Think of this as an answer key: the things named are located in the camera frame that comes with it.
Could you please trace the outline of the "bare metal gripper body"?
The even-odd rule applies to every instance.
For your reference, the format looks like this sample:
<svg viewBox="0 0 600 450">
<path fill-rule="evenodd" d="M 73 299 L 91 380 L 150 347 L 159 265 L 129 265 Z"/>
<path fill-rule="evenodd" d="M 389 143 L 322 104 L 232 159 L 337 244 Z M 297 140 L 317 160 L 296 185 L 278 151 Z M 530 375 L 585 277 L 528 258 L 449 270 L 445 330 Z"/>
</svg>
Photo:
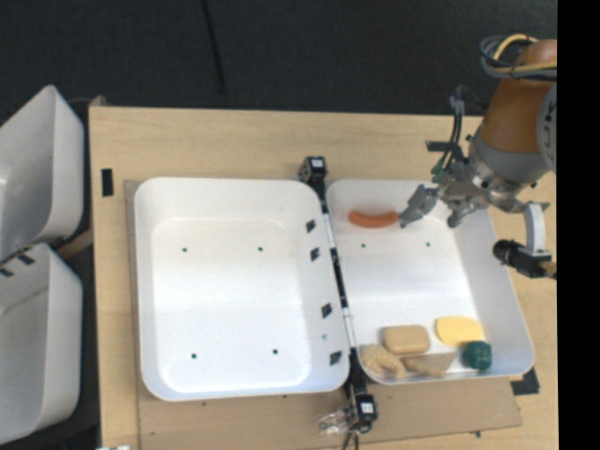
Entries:
<svg viewBox="0 0 600 450">
<path fill-rule="evenodd" d="M 504 213 L 518 213 L 519 184 L 506 181 L 488 167 L 452 165 L 437 189 L 439 198 L 454 213 L 472 213 L 489 206 Z"/>
</svg>

